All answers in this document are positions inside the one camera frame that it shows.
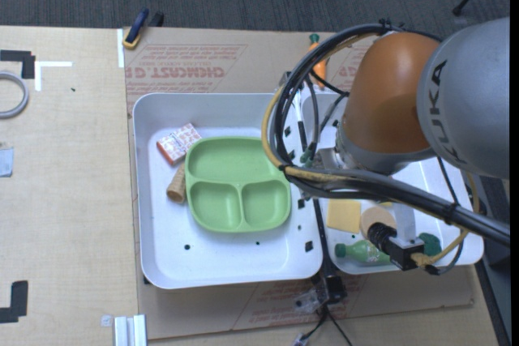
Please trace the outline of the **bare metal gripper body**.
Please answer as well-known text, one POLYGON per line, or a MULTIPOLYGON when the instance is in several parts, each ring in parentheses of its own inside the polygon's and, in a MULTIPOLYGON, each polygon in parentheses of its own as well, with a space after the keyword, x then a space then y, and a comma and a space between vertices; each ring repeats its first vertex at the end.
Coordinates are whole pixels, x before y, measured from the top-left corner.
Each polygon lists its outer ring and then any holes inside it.
POLYGON ((344 150, 337 147, 321 148, 316 153, 317 159, 325 169, 356 169, 354 158, 344 150))

